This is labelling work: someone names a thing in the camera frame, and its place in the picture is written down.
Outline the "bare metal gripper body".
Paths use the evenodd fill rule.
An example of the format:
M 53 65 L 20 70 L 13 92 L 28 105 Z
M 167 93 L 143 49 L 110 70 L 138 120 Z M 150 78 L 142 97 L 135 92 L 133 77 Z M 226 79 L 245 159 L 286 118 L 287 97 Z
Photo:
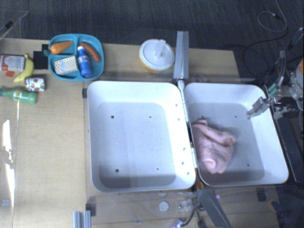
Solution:
M 304 110 L 304 98 L 297 94 L 290 94 L 290 92 L 283 90 L 276 90 L 269 93 L 269 97 L 273 98 L 275 108 L 280 110 Z

